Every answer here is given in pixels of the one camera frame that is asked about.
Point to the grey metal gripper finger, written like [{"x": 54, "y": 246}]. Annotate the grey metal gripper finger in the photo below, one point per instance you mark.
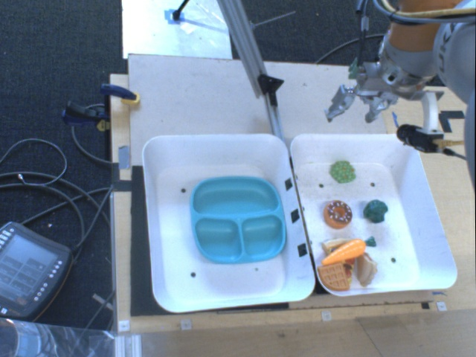
[
  {"x": 341, "y": 102},
  {"x": 377, "y": 108}
]

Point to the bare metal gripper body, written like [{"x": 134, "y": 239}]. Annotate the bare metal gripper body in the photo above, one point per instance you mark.
[{"x": 386, "y": 82}]

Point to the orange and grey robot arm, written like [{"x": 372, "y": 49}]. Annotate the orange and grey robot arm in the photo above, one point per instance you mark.
[{"x": 416, "y": 32}]

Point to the green grapes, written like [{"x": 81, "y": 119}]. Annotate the green grapes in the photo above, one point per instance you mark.
[{"x": 342, "y": 172}]

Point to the green broccoli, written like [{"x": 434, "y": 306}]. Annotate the green broccoli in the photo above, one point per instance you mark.
[{"x": 375, "y": 211}]

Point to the orange doughnut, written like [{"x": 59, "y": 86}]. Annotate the orange doughnut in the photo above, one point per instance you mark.
[{"x": 329, "y": 216}]

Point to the pale wood board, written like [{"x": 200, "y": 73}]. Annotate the pale wood board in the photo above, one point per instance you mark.
[{"x": 451, "y": 203}]

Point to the white plastic tray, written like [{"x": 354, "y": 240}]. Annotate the white plastic tray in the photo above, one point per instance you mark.
[
  {"x": 175, "y": 236},
  {"x": 409, "y": 236}
]

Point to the orange carrot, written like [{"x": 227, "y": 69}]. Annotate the orange carrot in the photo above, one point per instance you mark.
[{"x": 344, "y": 252}]

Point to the blue divided plate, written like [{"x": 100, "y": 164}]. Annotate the blue divided plate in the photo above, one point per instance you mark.
[{"x": 223, "y": 195}]

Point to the beige sandwich bread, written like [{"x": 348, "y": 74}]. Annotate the beige sandwich bread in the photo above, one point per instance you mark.
[{"x": 366, "y": 270}]

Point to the orange waffle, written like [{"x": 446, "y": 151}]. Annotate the orange waffle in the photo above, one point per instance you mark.
[{"x": 334, "y": 277}]

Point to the black cylinder on white bracket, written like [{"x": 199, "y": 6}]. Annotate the black cylinder on white bracket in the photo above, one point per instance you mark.
[{"x": 418, "y": 136}]

